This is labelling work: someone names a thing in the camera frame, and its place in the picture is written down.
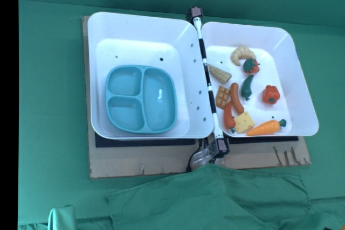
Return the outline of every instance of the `cardboard base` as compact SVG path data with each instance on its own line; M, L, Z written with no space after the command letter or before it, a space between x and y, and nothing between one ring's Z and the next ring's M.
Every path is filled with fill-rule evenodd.
M87 20L82 17L84 39L85 84L89 145L90 178L128 177L184 173L188 160L198 148L198 143L178 145L138 145L128 147L100 147L96 144L91 125L90 79L88 61ZM254 169L277 166L310 165L310 157L304 137L277 138L273 142L237 143L230 139L230 153L219 160L223 166L233 169Z

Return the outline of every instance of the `green fabric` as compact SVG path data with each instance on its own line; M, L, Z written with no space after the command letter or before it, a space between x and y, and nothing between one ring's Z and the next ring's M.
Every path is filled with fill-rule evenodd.
M77 230L74 207L65 206L50 211L48 219L49 230Z
M207 165L108 195L114 229L324 229L337 215L313 212L298 176Z
M53 210L60 210L59 213L62 215L59 217L59 220L63 222L65 227L70 227L70 225L71 228L75 227L76 222L78 230L113 230L111 218L77 219L74 221L74 215L64 207L57 207ZM48 226L48 223L40 223L19 225L17 230L59 230L59 228L57 228L56 224L54 226L51 224Z

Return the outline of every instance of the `red bell pepper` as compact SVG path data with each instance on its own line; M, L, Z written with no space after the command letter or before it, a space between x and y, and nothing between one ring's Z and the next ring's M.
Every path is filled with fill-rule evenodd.
M263 102L268 104L275 104L280 98L280 94L276 86L266 86L263 91Z

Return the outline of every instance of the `blue divided plate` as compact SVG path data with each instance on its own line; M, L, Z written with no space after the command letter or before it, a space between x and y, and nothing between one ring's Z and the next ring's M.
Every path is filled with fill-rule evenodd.
M164 70L142 65L113 68L106 80L110 122L131 133L163 133L177 119L173 79Z

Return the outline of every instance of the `toy wafer cookie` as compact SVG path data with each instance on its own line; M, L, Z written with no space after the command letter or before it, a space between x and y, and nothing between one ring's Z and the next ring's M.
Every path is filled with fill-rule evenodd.
M216 106L224 109L227 103L227 100L230 95L230 90L225 88L224 86L219 86L217 95L216 95Z
M209 64L210 73L217 78L222 84L225 84L232 76L230 73Z

